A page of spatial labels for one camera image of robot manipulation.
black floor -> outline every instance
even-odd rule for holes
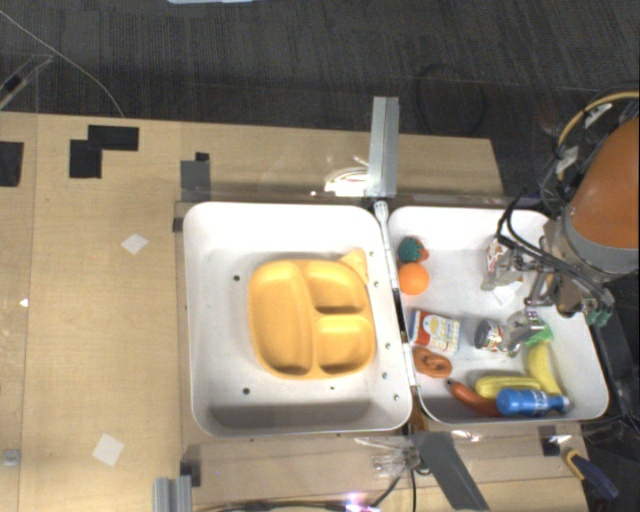
[[[549,133],[639,73],[638,0],[0,0],[0,9],[99,78],[127,117],[366,131],[372,97],[398,96],[404,133],[491,139],[508,194],[539,178]],[[0,16],[0,80],[46,53]],[[61,58],[9,110],[117,115]],[[637,277],[619,297],[633,345]],[[633,501],[611,510],[635,510],[626,507],[640,502],[639,465],[619,471],[615,457],[599,460]]]

paper patch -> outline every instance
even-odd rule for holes
[[[140,250],[149,243],[142,235],[138,235],[137,233],[131,235],[124,242],[122,242],[122,247],[124,247],[131,254],[138,254]]]
[[[121,443],[109,434],[102,434],[102,437],[100,437],[100,441],[98,441],[92,455],[100,462],[104,462],[105,464],[114,467],[116,462],[118,462],[118,458],[120,457],[123,448],[124,443]]]

toy sink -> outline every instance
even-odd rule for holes
[[[375,354],[367,282],[362,249],[338,262],[279,260],[258,268],[248,302],[258,361],[290,379],[327,379],[364,368]]]
[[[484,374],[526,370],[522,357],[473,346],[482,318],[506,320],[527,293],[523,287],[501,304],[480,290],[500,215],[406,207],[389,219],[394,249],[417,236],[431,255],[424,263],[429,289],[402,296],[405,314],[423,308],[461,320],[452,377],[467,385]],[[513,215],[515,229],[530,240],[542,235],[545,221],[535,212]],[[555,308],[540,314],[556,335],[552,369],[573,404],[563,416],[483,418],[451,397],[442,380],[416,376],[401,343],[380,227],[362,208],[200,203],[187,213],[183,235],[191,406],[207,434],[393,430],[411,413],[412,382],[425,410],[451,425],[587,420],[607,407],[584,319],[563,319]],[[341,263],[350,253],[358,256]]]

yellow cable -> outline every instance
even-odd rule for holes
[[[614,94],[609,94],[608,96],[603,96],[602,98],[598,98],[592,103],[589,103],[584,109],[582,109],[575,116],[573,116],[571,121],[569,121],[567,123],[567,126],[565,126],[564,130],[562,130],[562,133],[558,138],[558,147],[560,147],[564,143],[565,139],[567,138],[571,130],[573,130],[575,125],[578,124],[578,122],[580,121],[580,119],[582,119],[584,115],[590,110],[593,110],[594,108],[599,107],[600,105],[604,105],[605,103],[611,103],[612,101],[625,100],[625,99],[637,100],[638,98],[640,98],[640,91],[623,91],[623,92],[617,92]]]

brown donut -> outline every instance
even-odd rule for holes
[[[436,355],[424,347],[413,349],[413,362],[418,372],[436,379],[448,377],[451,375],[451,370],[453,370],[451,361],[446,357]]]

